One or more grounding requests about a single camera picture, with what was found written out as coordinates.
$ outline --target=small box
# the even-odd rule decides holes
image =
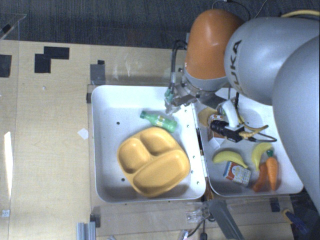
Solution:
[[[251,171],[242,167],[241,165],[228,161],[225,167],[223,177],[233,182],[239,183],[243,186],[249,184]]]

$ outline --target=yellow plate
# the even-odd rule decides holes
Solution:
[[[190,171],[187,154],[159,127],[145,129],[125,140],[117,150],[117,160],[132,187],[148,198],[173,189]]]

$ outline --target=carrot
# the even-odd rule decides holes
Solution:
[[[254,190],[254,192],[259,192],[260,189],[264,186],[264,184],[266,183],[266,179],[267,179],[267,165],[266,163],[262,163],[259,165],[259,178],[257,179],[257,181],[255,182],[255,184],[253,185],[252,189]]]
[[[278,161],[273,157],[273,151],[268,150],[269,158],[265,161],[269,183],[272,190],[276,190],[278,176]]]

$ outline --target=toy banana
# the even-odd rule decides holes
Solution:
[[[248,166],[242,159],[241,155],[233,151],[221,151],[218,154],[216,154],[212,159],[213,163],[221,163],[223,161],[235,162],[236,164],[241,165],[244,168],[248,168]]]
[[[272,145],[269,142],[262,142],[254,147],[251,160],[255,166],[256,171],[259,171],[259,164],[260,164],[262,154],[270,150],[271,148],[272,148]]]

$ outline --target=orange toy food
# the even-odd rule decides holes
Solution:
[[[253,185],[252,189],[254,192],[259,192],[260,189],[266,184],[267,180],[267,165],[266,163],[262,163],[259,165],[259,178],[257,179],[256,183]]]
[[[273,151],[268,150],[269,158],[265,161],[269,183],[272,190],[276,190],[278,177],[278,161],[273,157]]]

